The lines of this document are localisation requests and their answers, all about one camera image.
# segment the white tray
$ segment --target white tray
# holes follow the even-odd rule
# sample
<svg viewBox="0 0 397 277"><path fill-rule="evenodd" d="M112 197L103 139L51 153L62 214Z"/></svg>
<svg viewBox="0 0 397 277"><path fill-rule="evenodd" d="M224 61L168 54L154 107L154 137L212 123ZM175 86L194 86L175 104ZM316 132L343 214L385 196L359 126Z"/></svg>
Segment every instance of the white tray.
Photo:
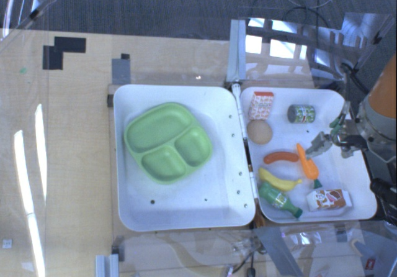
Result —
<svg viewBox="0 0 397 277"><path fill-rule="evenodd" d="M274 209L266 200L260 198L264 215L277 223L321 222L335 220L359 220L371 218L377 210L375 195L370 190L370 179L361 152L353 157L343 159L341 149L333 146L328 152L314 157L319 168L319 180L326 189L345 189L350 193L353 207L333 211L310 212L306 195L313 190L313 180L305 177L300 162L277 161L266 165L263 158L271 152L296 151L299 142L307 149L320 131L329 132L329 123L340 113L343 98L334 91L325 89L292 89L292 88L247 88L242 92L241 105L244 120L249 122L248 109L254 91L271 91L274 101L267 120L273 130L273 139L266 145L256 145L249 140L252 167L256 174L258 188L261 184L257 171L260 166L283 179L303 180L294 190L287 193L292 203L303 210L298 219L286 211ZM291 124L287 119L287 110L291 104L308 104L314 106L316 119L311 124Z"/></svg>
<svg viewBox="0 0 397 277"><path fill-rule="evenodd" d="M213 155L173 184L158 184L139 169L123 142L127 124L148 109L178 102L206 130ZM254 217L255 203L236 101L223 88L125 85L114 95L118 211L135 231L235 227Z"/></svg>

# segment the toy sausage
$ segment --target toy sausage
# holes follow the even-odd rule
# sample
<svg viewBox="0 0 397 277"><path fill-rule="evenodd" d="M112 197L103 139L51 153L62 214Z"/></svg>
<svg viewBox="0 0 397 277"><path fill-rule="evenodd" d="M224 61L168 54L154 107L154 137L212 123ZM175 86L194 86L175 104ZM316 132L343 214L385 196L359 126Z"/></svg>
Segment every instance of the toy sausage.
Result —
<svg viewBox="0 0 397 277"><path fill-rule="evenodd" d="M279 152L270 153L263 159L264 163L266 163L267 165L279 160L297 162L299 160L299 157L298 155L292 152L279 151Z"/></svg>

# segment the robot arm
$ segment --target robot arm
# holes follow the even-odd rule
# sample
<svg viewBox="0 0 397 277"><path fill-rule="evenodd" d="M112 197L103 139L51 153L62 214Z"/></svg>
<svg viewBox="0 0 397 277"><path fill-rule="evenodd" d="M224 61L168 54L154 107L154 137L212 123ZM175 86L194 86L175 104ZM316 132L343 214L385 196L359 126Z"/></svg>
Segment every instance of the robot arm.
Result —
<svg viewBox="0 0 397 277"><path fill-rule="evenodd" d="M396 55L387 63L378 81L359 107L354 120L346 119L350 102L329 125L329 134L320 132L306 150L308 158L320 155L332 145L341 148L344 158L356 150L370 150L384 162L396 158Z"/></svg>

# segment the green plate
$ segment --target green plate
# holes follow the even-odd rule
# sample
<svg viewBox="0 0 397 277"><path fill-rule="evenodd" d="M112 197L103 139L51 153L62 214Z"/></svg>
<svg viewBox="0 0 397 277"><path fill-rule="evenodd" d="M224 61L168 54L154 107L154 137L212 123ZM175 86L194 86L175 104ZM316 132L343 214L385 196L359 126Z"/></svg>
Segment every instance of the green plate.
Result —
<svg viewBox="0 0 397 277"><path fill-rule="evenodd" d="M191 174L212 154L211 141L197 119L174 102L156 106L131 121L124 142L141 169L161 184Z"/></svg>

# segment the green can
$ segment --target green can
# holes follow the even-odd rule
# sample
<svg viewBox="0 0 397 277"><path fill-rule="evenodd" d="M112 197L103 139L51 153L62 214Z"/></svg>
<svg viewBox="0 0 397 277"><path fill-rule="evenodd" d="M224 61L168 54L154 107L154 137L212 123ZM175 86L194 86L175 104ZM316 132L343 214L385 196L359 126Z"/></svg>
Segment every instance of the green can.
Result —
<svg viewBox="0 0 397 277"><path fill-rule="evenodd" d="M291 105L287 112L288 121L293 124L312 123L316 119L316 111L310 105Z"/></svg>

